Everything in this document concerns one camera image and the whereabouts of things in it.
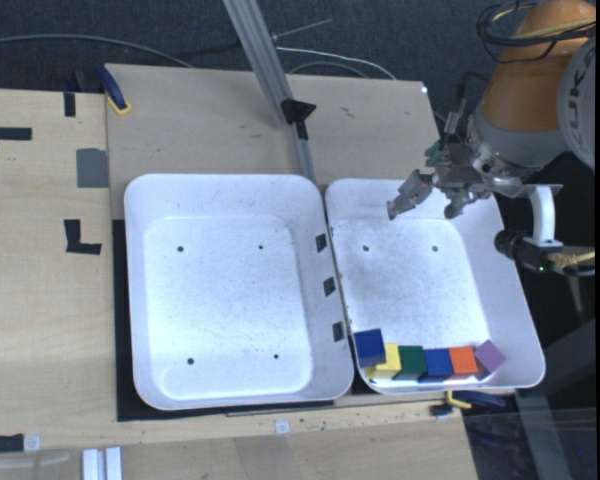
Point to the green cube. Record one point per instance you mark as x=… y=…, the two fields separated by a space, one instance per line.
x=412 y=359

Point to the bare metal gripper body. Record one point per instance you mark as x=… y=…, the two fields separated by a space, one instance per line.
x=462 y=170

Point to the purple cube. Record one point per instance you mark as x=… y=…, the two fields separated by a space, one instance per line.
x=490 y=357

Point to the black cylinder on white bracket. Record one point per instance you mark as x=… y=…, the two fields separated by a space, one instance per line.
x=544 y=218

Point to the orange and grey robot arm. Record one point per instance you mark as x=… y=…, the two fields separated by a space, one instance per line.
x=525 y=93

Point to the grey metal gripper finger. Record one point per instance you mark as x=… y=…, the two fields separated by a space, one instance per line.
x=461 y=203
x=408 y=195

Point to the pale wood board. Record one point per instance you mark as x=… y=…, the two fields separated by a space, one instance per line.
x=205 y=128

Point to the orange cube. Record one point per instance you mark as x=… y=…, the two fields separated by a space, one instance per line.
x=463 y=360

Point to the dark blue cube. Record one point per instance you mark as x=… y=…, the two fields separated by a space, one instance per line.
x=369 y=345

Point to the yellow cube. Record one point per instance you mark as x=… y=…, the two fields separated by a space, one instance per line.
x=391 y=360

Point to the white plastic tray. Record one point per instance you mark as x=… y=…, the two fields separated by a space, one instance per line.
x=220 y=293
x=415 y=288

